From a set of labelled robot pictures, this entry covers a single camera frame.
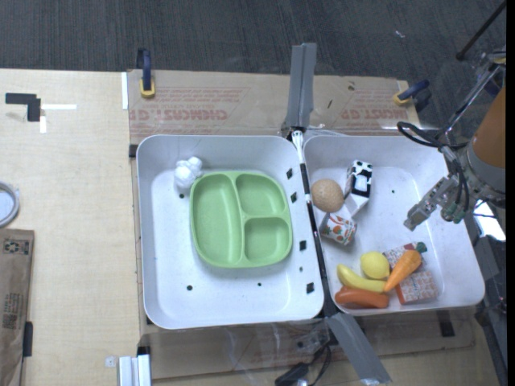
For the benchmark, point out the orange and white carton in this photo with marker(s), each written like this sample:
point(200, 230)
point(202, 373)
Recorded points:
point(418, 288)

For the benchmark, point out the yellow banana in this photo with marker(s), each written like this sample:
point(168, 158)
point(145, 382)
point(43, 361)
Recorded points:
point(356, 280)

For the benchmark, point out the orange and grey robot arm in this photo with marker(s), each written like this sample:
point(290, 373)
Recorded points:
point(491, 135)

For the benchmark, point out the beige round bread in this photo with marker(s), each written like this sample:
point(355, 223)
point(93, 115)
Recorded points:
point(326, 195)

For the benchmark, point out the orange carrot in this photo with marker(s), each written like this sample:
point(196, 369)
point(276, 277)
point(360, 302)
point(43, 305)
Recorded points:
point(404, 268)

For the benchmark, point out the white can orange print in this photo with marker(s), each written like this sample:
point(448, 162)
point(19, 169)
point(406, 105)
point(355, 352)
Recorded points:
point(338, 228)

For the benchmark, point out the green divided plate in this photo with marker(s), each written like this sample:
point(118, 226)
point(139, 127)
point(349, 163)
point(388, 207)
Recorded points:
point(217, 223)

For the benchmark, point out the orange sausage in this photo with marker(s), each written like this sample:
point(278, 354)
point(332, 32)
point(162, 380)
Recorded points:
point(360, 298)

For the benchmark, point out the white plastic tray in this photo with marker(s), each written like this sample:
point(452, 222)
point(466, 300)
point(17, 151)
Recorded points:
point(173, 255)
point(402, 199)

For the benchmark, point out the yellow lemon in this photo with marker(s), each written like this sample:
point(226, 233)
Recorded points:
point(374, 264)

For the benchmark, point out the brown paper packet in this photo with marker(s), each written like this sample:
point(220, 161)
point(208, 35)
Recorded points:
point(14, 296)

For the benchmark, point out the white lumpy toy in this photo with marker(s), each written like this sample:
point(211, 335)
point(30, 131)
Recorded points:
point(186, 173)

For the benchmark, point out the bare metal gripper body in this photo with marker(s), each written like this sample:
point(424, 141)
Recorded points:
point(466, 193)

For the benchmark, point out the black and white carton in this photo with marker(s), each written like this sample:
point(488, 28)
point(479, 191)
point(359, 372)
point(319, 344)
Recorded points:
point(359, 185)

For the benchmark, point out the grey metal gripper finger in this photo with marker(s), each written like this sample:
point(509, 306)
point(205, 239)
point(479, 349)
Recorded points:
point(416, 218)
point(431, 193)

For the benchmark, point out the brown cardboard board red print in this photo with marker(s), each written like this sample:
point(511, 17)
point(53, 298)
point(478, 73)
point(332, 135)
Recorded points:
point(225, 107)

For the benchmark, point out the pink and white carton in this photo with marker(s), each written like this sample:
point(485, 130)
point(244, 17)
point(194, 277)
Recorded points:
point(395, 252)

